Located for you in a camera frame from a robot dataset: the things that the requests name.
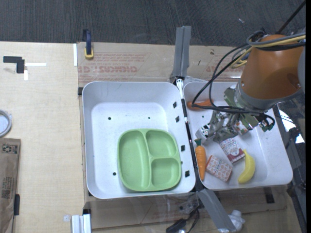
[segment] yellow and blue clamp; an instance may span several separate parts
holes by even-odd
[[[88,29],[83,30],[82,40],[86,41],[86,47],[84,48],[84,55],[86,59],[94,58],[94,51],[91,45],[91,31]]]

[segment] banana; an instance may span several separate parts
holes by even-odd
[[[240,184],[248,182],[254,176],[256,166],[254,158],[250,156],[246,150],[243,150],[243,152],[245,154],[245,169],[238,178]]]

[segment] green plate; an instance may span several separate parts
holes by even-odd
[[[176,186],[181,164],[175,138],[157,129],[124,132],[118,142],[122,183],[133,191],[160,191]]]

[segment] orange carrot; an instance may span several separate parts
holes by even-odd
[[[197,145],[195,148],[196,162],[198,164],[200,178],[203,180],[205,177],[205,167],[207,162],[206,152],[205,148],[201,145],[201,139],[195,139],[194,141]]]
[[[212,104],[210,103],[209,99],[203,101],[203,102],[197,102],[197,103],[194,103],[194,104],[197,104],[197,105],[200,105],[200,106],[211,106]],[[187,107],[191,110],[202,110],[202,108],[198,108],[198,107],[192,107],[192,101],[189,101],[187,102]]]

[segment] light wood surface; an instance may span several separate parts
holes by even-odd
[[[14,233],[69,233],[66,215],[81,215],[85,203],[78,72],[72,44],[0,42],[2,56],[20,56],[28,80],[15,64],[0,62],[0,109],[12,115],[6,135],[21,139],[19,216]],[[291,198],[281,210],[246,213],[242,233],[301,232]],[[94,230],[94,232],[162,233],[172,222]],[[212,220],[199,220],[192,232],[216,233]]]

